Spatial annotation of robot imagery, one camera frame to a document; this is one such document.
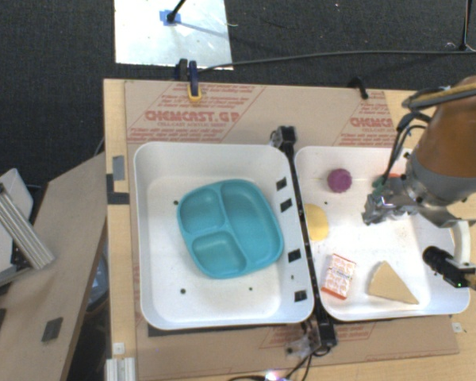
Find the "purple ball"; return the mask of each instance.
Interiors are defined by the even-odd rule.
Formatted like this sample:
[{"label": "purple ball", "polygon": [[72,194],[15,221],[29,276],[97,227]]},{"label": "purple ball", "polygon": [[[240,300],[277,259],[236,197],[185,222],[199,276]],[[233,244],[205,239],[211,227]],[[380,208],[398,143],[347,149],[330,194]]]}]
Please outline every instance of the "purple ball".
[{"label": "purple ball", "polygon": [[328,175],[328,185],[330,189],[336,193],[345,192],[351,187],[352,177],[347,169],[334,169]]}]

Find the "blue plate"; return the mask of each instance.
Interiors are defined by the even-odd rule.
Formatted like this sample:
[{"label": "blue plate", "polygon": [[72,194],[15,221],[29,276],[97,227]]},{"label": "blue plate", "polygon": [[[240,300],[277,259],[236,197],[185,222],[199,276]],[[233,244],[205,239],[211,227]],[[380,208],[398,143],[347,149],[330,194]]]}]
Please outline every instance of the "blue plate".
[{"label": "blue plate", "polygon": [[284,242],[261,190],[231,179],[192,190],[178,204],[178,224],[201,271],[232,278],[274,263]]}]

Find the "teal divided plate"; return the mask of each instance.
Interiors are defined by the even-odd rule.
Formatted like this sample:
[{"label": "teal divided plate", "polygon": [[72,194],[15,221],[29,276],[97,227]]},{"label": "teal divided plate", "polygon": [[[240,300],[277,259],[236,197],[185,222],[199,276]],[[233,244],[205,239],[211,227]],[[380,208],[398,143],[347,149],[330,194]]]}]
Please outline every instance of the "teal divided plate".
[{"label": "teal divided plate", "polygon": [[183,240],[199,269],[213,278],[248,274],[274,263],[282,232],[261,190],[231,179],[192,190],[178,204]]}]

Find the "yellow disc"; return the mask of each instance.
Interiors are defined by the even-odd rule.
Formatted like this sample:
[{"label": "yellow disc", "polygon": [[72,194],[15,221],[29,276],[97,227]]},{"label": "yellow disc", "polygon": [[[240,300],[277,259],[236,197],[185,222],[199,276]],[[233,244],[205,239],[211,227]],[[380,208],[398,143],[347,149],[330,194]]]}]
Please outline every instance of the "yellow disc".
[{"label": "yellow disc", "polygon": [[326,213],[319,206],[306,203],[305,218],[310,240],[320,241],[325,239],[329,232]]}]

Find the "wooden surface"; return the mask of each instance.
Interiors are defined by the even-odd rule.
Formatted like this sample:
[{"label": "wooden surface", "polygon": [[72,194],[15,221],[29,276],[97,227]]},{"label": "wooden surface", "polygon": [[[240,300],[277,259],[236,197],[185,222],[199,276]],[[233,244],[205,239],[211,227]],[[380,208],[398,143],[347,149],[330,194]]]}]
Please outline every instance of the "wooden surface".
[{"label": "wooden surface", "polygon": [[[35,229],[56,260],[0,297],[0,381],[67,378],[104,244],[104,169],[100,155],[49,183]],[[57,318],[59,336],[42,342],[46,323]]]},{"label": "wooden surface", "polygon": [[[405,111],[401,102],[409,92],[385,91],[386,99],[393,123],[396,125]],[[108,80],[105,82],[105,113],[106,113],[106,160],[107,173],[112,172],[114,156],[125,156],[125,92],[123,81]],[[406,142],[412,146],[417,136]],[[115,190],[128,191],[127,182],[115,183]],[[476,195],[466,203],[452,207],[460,217],[476,217]],[[125,343],[125,356],[135,355],[136,327],[133,312],[132,261],[130,256],[131,241],[126,233],[130,230],[127,219],[130,210],[127,206],[109,206],[109,238],[111,265],[111,312],[112,342]],[[476,263],[476,225],[471,228],[472,261]],[[453,356],[426,357],[409,360],[391,360],[375,363],[346,364],[315,367],[310,370],[307,380],[338,379],[338,380],[461,380],[476,379],[476,294],[471,295],[469,308],[462,314],[455,315],[453,322],[459,323],[463,331],[457,335],[461,352]],[[292,377],[301,379],[302,370]],[[230,375],[193,378],[194,381],[224,381]]]}]

